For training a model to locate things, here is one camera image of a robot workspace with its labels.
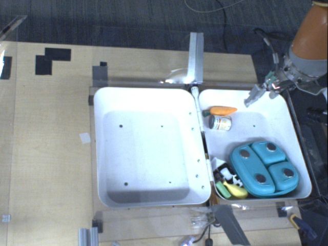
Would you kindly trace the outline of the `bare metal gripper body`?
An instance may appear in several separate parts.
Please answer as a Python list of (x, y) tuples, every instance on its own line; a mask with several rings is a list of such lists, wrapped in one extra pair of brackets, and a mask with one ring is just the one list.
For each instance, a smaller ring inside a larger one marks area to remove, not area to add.
[(295, 88), (304, 92), (318, 92), (317, 79), (305, 74), (286, 59), (282, 67), (267, 74), (264, 85), (271, 92), (283, 92)]

